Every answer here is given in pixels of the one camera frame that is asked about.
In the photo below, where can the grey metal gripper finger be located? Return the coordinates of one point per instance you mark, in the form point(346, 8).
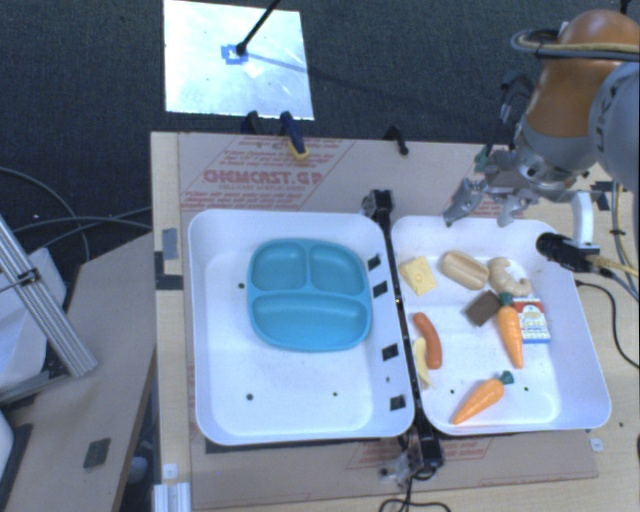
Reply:
point(462, 202)
point(510, 210)

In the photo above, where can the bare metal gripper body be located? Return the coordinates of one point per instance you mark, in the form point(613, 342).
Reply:
point(515, 176)

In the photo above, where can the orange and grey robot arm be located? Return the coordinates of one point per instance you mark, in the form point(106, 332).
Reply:
point(575, 100)

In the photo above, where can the beige hot dog bun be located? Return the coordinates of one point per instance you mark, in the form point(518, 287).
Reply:
point(464, 270)

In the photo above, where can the yellow cheese wedge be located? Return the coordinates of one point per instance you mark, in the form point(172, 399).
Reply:
point(419, 276)

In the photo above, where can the brown chocolate square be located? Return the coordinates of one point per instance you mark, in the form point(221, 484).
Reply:
point(482, 307)

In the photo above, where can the red white blue carton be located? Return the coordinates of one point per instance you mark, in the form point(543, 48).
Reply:
point(534, 320)

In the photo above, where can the thin black rod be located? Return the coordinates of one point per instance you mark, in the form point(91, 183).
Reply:
point(398, 300)

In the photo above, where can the orange carrot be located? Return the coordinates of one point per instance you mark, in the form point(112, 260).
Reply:
point(480, 400)
point(511, 330)

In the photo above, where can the red sausage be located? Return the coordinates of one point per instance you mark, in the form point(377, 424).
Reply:
point(430, 340)

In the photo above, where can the yellow banana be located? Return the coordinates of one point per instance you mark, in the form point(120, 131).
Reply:
point(422, 362)

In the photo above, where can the blue divided plate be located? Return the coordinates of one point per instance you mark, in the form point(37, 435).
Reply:
point(307, 295)

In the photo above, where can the white plastic tray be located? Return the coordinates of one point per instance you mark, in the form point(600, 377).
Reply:
point(300, 390)
point(555, 385)

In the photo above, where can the brown cardboard board red print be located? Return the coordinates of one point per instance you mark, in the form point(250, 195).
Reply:
point(280, 175)

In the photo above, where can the black cylinder on white bracket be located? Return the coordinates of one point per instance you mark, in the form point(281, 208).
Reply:
point(570, 240)

